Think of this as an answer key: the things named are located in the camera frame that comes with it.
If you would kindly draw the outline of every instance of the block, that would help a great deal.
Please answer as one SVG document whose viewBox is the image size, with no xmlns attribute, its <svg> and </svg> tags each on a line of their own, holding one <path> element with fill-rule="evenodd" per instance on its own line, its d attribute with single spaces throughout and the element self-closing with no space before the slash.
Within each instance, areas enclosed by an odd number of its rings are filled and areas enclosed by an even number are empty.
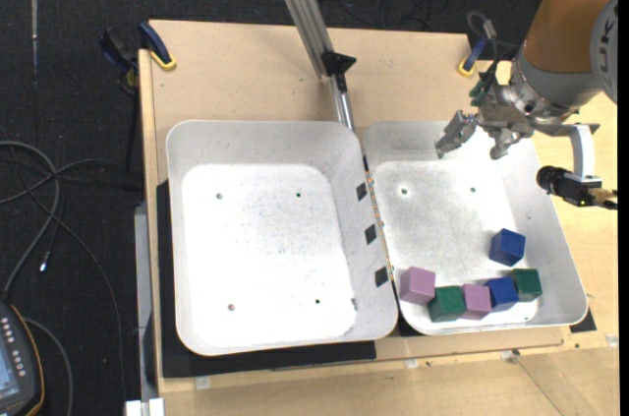
<svg viewBox="0 0 629 416">
<path fill-rule="evenodd" d="M 502 229 L 491 238 L 489 258 L 505 266 L 514 266 L 524 257 L 526 240 L 522 234 Z"/>
<path fill-rule="evenodd" d="M 466 312 L 461 316 L 468 320 L 480 320 L 491 313 L 491 293 L 489 287 L 466 283 L 461 287 Z"/>
<path fill-rule="evenodd" d="M 434 282 L 431 270 L 409 267 L 400 278 L 400 299 L 424 306 L 434 298 Z"/>
<path fill-rule="evenodd" d="M 510 276 L 489 279 L 485 286 L 489 288 L 492 311 L 508 310 L 520 300 Z"/>
<path fill-rule="evenodd" d="M 465 301 L 461 287 L 440 286 L 434 289 L 434 299 L 429 302 L 430 319 L 433 322 L 454 322 L 465 313 Z"/>
<path fill-rule="evenodd" d="M 521 302 L 535 301 L 542 295 L 542 282 L 537 269 L 513 269 L 509 276 Z"/>
</svg>

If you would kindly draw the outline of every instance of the black floor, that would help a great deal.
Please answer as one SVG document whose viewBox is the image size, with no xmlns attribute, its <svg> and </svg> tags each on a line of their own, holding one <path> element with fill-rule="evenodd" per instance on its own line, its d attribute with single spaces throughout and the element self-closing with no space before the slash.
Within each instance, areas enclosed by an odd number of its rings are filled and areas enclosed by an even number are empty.
<svg viewBox="0 0 629 416">
<path fill-rule="evenodd" d="M 540 0 L 320 0 L 330 27 L 469 32 L 466 15 L 487 14 L 498 37 L 519 43 Z M 123 173 L 132 100 L 118 85 L 98 38 L 115 27 L 134 46 L 149 18 L 290 24 L 283 0 L 38 0 L 37 70 L 33 67 L 30 0 L 0 0 L 0 141 L 15 139 L 45 152 L 57 166 L 89 158 L 61 180 L 62 220 L 85 246 L 54 223 L 15 280 L 11 302 L 53 330 L 75 375 L 77 415 L 118 415 L 140 397 L 136 347 L 134 208 L 142 200 L 142 156 L 136 146 Z M 25 194 L 44 168 L 17 149 L 0 148 L 0 284 L 3 286 L 46 219 Z M 50 183 L 34 192 L 50 208 Z M 39 271 L 54 242 L 46 273 Z M 111 285 L 116 307 L 109 291 Z M 120 331 L 124 365 L 121 365 Z M 65 414 L 68 387 L 60 354 L 34 332 L 47 379 L 42 414 Z"/>
</svg>

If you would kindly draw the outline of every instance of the purple cube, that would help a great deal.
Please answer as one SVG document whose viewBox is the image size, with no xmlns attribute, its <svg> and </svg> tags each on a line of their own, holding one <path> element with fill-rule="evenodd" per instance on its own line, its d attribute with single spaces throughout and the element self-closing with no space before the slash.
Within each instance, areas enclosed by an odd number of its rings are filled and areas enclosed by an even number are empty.
<svg viewBox="0 0 629 416">
<path fill-rule="evenodd" d="M 491 313 L 491 293 L 488 287 L 466 283 L 461 289 L 467 308 L 461 318 L 480 320 Z"/>
<path fill-rule="evenodd" d="M 400 299 L 425 305 L 434 298 L 435 274 L 431 270 L 409 267 L 400 278 Z"/>
</svg>

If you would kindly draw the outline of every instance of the monitor screen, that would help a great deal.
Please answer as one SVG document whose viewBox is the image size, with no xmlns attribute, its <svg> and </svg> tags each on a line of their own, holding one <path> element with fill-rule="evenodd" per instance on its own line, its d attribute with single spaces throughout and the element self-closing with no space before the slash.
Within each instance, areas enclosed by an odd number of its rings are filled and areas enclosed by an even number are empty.
<svg viewBox="0 0 629 416">
<path fill-rule="evenodd" d="M 0 340 L 0 400 L 20 391 L 20 387 L 16 383 L 15 373 L 11 369 L 12 364 L 9 352 L 3 341 Z"/>
</svg>

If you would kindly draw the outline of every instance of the hole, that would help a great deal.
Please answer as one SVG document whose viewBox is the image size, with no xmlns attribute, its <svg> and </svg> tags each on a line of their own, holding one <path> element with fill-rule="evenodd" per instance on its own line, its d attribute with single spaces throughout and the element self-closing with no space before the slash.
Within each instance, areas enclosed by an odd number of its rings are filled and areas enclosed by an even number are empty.
<svg viewBox="0 0 629 416">
<path fill-rule="evenodd" d="M 389 273 L 386 266 L 381 267 L 375 272 L 375 286 L 381 286 L 389 279 Z"/>
<path fill-rule="evenodd" d="M 365 239 L 367 240 L 367 244 L 373 241 L 376 235 L 375 224 L 370 225 L 367 229 L 365 229 Z"/>
<path fill-rule="evenodd" d="M 367 195 L 367 184 L 362 183 L 356 188 L 356 196 L 358 201 L 361 201 Z"/>
</svg>

